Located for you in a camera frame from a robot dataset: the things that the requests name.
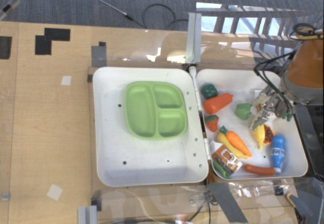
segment white tray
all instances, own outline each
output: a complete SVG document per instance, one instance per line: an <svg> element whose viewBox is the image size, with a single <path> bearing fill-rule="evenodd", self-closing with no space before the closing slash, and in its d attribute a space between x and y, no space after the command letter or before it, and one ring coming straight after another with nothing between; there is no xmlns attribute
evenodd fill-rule
<svg viewBox="0 0 324 224"><path fill-rule="evenodd" d="M276 86L278 86L280 78L276 74L268 72L267 76ZM243 164L247 163L255 166L271 167L270 146L263 146L263 150L259 150L258 145L252 136L252 131L248 128L256 110L254 110L254 113L252 113L246 121L241 120L235 115L236 106L239 103L252 103L255 97L255 92L261 91L266 87L266 84L257 77L253 71L215 69L205 69L200 71L197 74L197 83L200 90L205 84L213 84L219 94L229 92L233 95L232 103L216 113L219 117L218 130L224 125L227 130L234 131L244 141L253 156L248 159L241 159ZM201 101L204 102L204 97L202 95L200 97ZM275 134L282 135L286 138L286 154L282 163L281 174L267 177L267 179L300 177L305 175L308 169L308 163L295 121L293 119L291 122L282 119L275 119L268 125L275 131ZM216 140L218 132L214 133L208 129L206 132L209 142ZM236 173L231 175L230 179L244 180L264 178L264 176L245 172L242 167Z"/></svg>
<svg viewBox="0 0 324 224"><path fill-rule="evenodd" d="M124 111L125 90L138 81L167 82L180 89L188 117L184 134L166 140L144 140L129 132ZM189 183L206 178L204 139L188 73L180 69L103 67L93 76L93 88L97 172L104 184L118 187Z"/></svg>

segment green toy vegetable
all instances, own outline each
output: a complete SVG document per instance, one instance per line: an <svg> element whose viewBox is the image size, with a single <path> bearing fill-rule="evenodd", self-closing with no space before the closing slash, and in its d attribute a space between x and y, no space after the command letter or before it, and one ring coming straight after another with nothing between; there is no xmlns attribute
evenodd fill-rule
<svg viewBox="0 0 324 224"><path fill-rule="evenodd" d="M201 93L203 97L205 97L205 99L209 99L218 95L217 89L212 84L205 85L202 88Z"/></svg>
<svg viewBox="0 0 324 224"><path fill-rule="evenodd" d="M242 120L247 120L251 114L250 112L251 106L252 105L249 103L238 104L236 107L235 114Z"/></svg>
<svg viewBox="0 0 324 224"><path fill-rule="evenodd" d="M228 172L226 172L224 170L223 167L221 167L218 163L216 163L214 160L213 160L213 166L214 168L217 170L217 172L219 172L224 178L226 179L229 179L230 175Z"/></svg>

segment small box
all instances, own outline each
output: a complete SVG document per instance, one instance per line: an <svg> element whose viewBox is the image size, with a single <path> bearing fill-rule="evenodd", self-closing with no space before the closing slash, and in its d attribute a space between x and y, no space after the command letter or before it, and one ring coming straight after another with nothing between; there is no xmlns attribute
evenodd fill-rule
<svg viewBox="0 0 324 224"><path fill-rule="evenodd" d="M221 143L210 143L212 159L218 162L228 174L236 172L242 166L242 162Z"/></svg>

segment orange carrot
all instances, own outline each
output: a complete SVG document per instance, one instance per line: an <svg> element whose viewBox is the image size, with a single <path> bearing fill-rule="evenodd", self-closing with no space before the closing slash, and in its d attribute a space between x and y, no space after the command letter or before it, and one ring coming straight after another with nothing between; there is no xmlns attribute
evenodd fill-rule
<svg viewBox="0 0 324 224"><path fill-rule="evenodd" d="M247 146L243 143L243 141L240 139L240 137L233 131L227 131L227 129L225 129L225 127L221 127L221 129L219 130L220 132L222 132L223 134L225 134L227 140L232 144L233 147L235 147L236 149L240 150L243 154L251 157L252 154L249 151L249 149L247 148Z"/></svg>
<svg viewBox="0 0 324 224"><path fill-rule="evenodd" d="M208 114L214 114L230 104L233 100L233 95L223 93L221 95L209 98L204 102L204 109Z"/></svg>

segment white paper square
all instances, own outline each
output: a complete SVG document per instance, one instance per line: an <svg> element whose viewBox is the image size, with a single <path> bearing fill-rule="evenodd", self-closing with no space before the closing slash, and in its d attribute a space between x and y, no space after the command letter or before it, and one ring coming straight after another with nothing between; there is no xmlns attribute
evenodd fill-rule
<svg viewBox="0 0 324 224"><path fill-rule="evenodd" d="M61 85L71 85L72 76L63 76Z"/></svg>
<svg viewBox="0 0 324 224"><path fill-rule="evenodd" d="M49 189L46 195L52 198L53 200L58 201L62 192L63 192L62 188L59 188L55 184L52 184L51 188Z"/></svg>

